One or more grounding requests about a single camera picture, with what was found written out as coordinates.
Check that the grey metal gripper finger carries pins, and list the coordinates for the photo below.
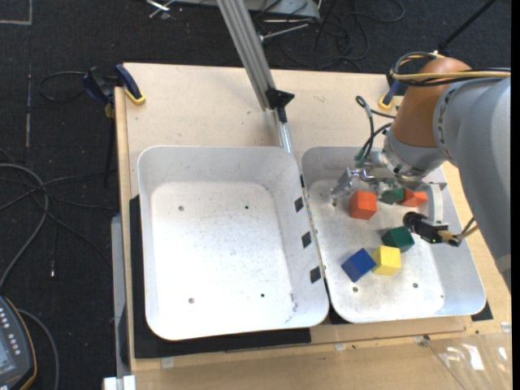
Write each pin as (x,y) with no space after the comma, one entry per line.
(384,187)
(342,185)

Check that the large green cube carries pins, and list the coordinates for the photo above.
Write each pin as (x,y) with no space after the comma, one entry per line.
(399,239)

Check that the large orange cube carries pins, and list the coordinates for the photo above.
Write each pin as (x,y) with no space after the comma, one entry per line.
(362,205)

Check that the pale wood board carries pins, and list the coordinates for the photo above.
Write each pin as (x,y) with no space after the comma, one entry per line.
(203,108)

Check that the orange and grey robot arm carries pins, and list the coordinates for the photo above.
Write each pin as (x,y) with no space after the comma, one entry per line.
(471,128)

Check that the blue cube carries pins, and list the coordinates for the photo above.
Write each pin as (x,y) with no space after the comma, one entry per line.
(358,265)

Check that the small green cube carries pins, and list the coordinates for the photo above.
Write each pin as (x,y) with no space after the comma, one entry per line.
(393,197)

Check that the white plastic tray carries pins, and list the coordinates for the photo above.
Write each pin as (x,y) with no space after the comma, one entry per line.
(219,242)
(386,295)

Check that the black cylinder on white bracket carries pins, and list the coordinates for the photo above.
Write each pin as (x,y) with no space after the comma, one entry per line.
(424,226)

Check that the small orange cube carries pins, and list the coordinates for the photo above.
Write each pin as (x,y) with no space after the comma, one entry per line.
(415,198)

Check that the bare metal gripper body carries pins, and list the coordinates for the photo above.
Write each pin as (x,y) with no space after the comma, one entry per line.
(384,168)

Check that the thin black and white rod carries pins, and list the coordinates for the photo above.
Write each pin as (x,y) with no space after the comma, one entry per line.
(285,136)

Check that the yellow cube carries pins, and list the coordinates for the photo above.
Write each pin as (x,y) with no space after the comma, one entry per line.
(386,260)

